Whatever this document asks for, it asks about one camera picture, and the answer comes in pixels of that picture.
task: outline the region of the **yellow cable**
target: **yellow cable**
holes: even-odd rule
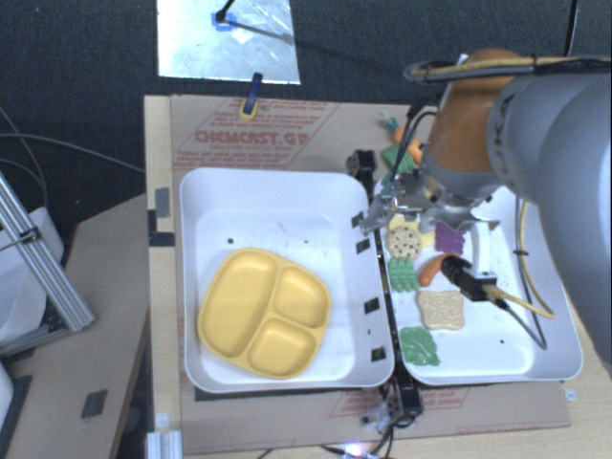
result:
[[[542,308],[544,308],[545,311],[547,311],[548,313],[554,316],[555,313],[553,312],[553,310],[551,310],[548,307],[548,305],[544,302],[544,299],[542,299],[542,296],[537,291],[532,275],[529,272],[529,268],[527,267],[527,258],[526,258],[526,255],[524,254],[525,253],[525,220],[526,219],[527,219],[527,203],[523,201],[523,204],[520,209],[520,217],[519,217],[519,223],[518,223],[518,249],[519,249],[518,260],[520,262],[520,265],[523,268],[525,278],[527,279],[527,284],[529,284],[529,288],[532,290],[532,293],[534,294],[535,299],[537,299],[537,302],[539,302],[539,304],[542,306]]]
[[[554,319],[555,318],[555,314],[554,313],[551,313],[551,312],[548,312],[548,311],[544,311],[544,310],[540,310],[539,308],[537,308],[533,304],[529,304],[527,301],[523,301],[522,299],[519,299],[518,297],[515,297],[513,295],[509,295],[503,289],[500,289],[497,286],[493,286],[492,284],[484,285],[482,287],[482,290],[485,293],[487,293],[487,295],[489,297],[492,297],[494,299],[507,299],[509,301],[515,302],[516,304],[522,306],[523,308],[527,308],[532,313],[536,313],[536,314],[540,315],[541,317],[547,317],[549,319]]]
[[[516,57],[516,58],[502,58],[502,59],[487,59],[484,61],[474,61],[472,63],[462,63],[459,65],[443,66],[439,68],[433,68],[431,70],[427,68],[416,68],[411,70],[410,73],[416,76],[425,75],[446,75],[449,73],[458,72],[470,72],[474,70],[483,70],[487,68],[499,68],[499,67],[510,67],[510,66],[543,66],[551,65],[555,63],[561,63],[564,61],[575,61],[579,58],[576,57],[557,57],[557,56],[544,56],[544,57]],[[601,58],[601,61],[610,61],[610,58]]]

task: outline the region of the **white tray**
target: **white tray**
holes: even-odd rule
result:
[[[185,365],[208,392],[366,387],[384,383],[394,359],[372,235],[352,218],[367,210],[363,187],[336,173],[201,168],[181,183],[185,282]],[[364,239],[370,248],[358,253]],[[199,341],[196,318],[208,284],[233,251],[254,247],[318,275],[332,298],[329,325],[311,366],[273,380],[238,368]],[[364,303],[378,299],[366,313]],[[383,349],[385,358],[372,360]]]
[[[483,204],[473,213],[500,220],[500,225],[491,233],[491,268],[497,274],[499,287],[524,298],[513,254],[514,195],[502,187],[493,194],[490,203]],[[546,248],[537,209],[533,206],[528,207],[525,245],[535,286],[557,315],[555,319],[538,317],[548,350],[540,349],[508,313],[489,302],[471,302],[464,298],[464,328],[430,332],[438,347],[440,365],[419,366],[404,362],[414,378],[430,385],[451,385],[566,380],[578,374],[582,367],[578,336],[565,293]],[[414,263],[416,272],[419,273],[431,258],[439,254],[434,246],[424,249]],[[470,235],[466,233],[462,256],[471,261],[471,255]],[[426,289],[442,292],[456,290],[456,287],[438,273]],[[416,294],[392,293],[398,331],[406,326],[424,326]],[[531,314],[514,303],[509,304],[536,332]]]

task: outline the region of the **toy bread slice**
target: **toy bread slice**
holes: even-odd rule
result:
[[[423,316],[423,324],[429,330],[460,330],[463,318],[463,296],[457,291],[433,293],[422,291],[417,303]]]

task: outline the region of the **yellow divided plate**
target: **yellow divided plate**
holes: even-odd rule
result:
[[[321,345],[332,301],[316,275],[275,253],[235,251],[213,277],[198,336],[216,356],[255,374],[290,379]]]

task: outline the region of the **blue tape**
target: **blue tape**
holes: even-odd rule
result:
[[[213,12],[210,15],[210,20],[212,21],[212,25],[214,26],[216,31],[219,31],[220,33],[226,33],[234,29],[235,26],[232,26],[231,24],[236,22],[236,16],[233,13],[226,13],[226,20],[224,22],[217,22],[215,13],[216,12]]]

